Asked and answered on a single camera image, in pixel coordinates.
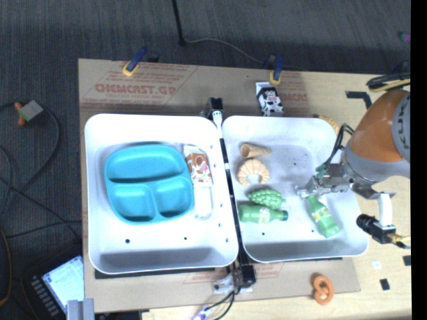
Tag yellow corn cob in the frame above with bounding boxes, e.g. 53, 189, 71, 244
316, 114, 342, 135

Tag white cow print carton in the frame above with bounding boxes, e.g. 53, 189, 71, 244
255, 81, 285, 117

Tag green bottle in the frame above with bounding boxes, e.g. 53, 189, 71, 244
237, 203, 290, 225
306, 194, 341, 239

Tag blue divided plate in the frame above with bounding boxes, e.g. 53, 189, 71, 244
103, 144, 195, 226

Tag orange carrot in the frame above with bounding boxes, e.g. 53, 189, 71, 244
13, 101, 27, 127

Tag tan ice cream cone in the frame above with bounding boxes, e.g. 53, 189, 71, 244
240, 143, 272, 159

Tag black cylinder on white bracket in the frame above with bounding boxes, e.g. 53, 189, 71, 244
356, 192, 398, 245

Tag tan croissant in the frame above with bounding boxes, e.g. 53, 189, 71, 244
236, 158, 271, 187

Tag orange pretzel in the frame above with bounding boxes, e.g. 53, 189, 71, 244
310, 273, 335, 306

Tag grey and green cube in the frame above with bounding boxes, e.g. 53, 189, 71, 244
18, 99, 45, 123

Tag black block with thin wires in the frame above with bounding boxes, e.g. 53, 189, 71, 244
206, 97, 225, 116
232, 263, 258, 288

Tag white plastic tray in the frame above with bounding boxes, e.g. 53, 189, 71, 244
221, 115, 371, 264
83, 113, 240, 275

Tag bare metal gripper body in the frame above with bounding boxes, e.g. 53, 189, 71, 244
314, 163, 355, 195

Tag brown and white carton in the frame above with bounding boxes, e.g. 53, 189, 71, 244
183, 144, 214, 189

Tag green grapes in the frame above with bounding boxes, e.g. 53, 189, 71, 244
247, 187, 287, 211

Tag brown cardboard board red print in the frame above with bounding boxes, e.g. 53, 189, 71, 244
77, 58, 362, 314

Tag thin black and white rod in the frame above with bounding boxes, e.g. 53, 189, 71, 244
211, 111, 248, 267

